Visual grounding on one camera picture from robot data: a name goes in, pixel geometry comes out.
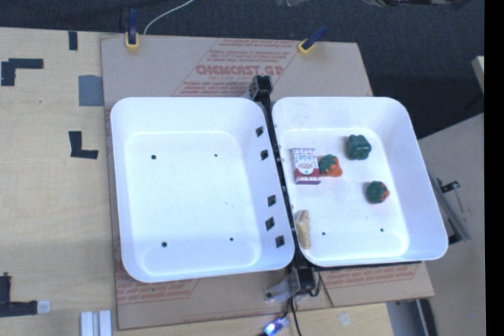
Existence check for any brown cardboard board red print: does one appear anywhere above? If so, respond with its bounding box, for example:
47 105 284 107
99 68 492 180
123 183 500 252
99 34 436 330

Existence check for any green toy pepper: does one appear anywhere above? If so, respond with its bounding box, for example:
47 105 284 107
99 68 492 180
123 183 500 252
345 134 372 161

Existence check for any red and white carton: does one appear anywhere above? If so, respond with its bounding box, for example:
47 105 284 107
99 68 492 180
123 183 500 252
290 147 322 185

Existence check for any orange and green toy strawberry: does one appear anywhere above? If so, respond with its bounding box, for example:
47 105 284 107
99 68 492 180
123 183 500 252
317 153 343 178
365 180 391 205

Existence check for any thin black rod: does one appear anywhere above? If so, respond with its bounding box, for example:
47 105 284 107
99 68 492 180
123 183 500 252
262 98 307 269

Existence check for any white plastic tray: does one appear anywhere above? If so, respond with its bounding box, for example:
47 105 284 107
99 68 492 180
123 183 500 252
109 96 296 283
270 96 450 268

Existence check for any beige toy bread slice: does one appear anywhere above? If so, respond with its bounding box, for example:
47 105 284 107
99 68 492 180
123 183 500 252
293 209 313 250

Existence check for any black block with thin wires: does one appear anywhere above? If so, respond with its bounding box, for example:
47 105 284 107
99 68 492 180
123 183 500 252
293 265 317 294
250 75 273 102

